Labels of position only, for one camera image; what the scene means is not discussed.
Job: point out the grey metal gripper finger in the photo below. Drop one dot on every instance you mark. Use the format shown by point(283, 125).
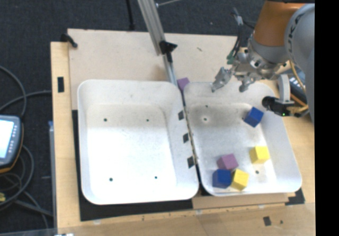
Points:
point(220, 79)
point(245, 83)

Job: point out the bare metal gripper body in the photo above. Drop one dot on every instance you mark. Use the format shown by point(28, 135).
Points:
point(254, 64)

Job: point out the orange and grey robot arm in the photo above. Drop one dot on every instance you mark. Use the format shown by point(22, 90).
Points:
point(280, 20)

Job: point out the blue cube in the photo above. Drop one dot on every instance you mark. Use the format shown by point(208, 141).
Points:
point(221, 178)
point(253, 116)

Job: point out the purple cube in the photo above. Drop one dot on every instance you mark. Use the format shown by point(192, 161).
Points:
point(183, 83)
point(227, 162)

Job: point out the white plastic tray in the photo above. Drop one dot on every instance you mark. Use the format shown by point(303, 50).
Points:
point(230, 134)
point(132, 145)

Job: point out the thin black and white rod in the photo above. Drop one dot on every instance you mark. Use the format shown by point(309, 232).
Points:
point(189, 129)

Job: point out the yellow cube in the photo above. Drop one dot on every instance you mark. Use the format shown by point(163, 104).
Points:
point(259, 154)
point(240, 179)

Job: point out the pale wood board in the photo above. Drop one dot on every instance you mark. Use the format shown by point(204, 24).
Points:
point(119, 57)

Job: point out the black cylinder on white bracket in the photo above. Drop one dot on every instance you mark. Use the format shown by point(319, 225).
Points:
point(278, 102)

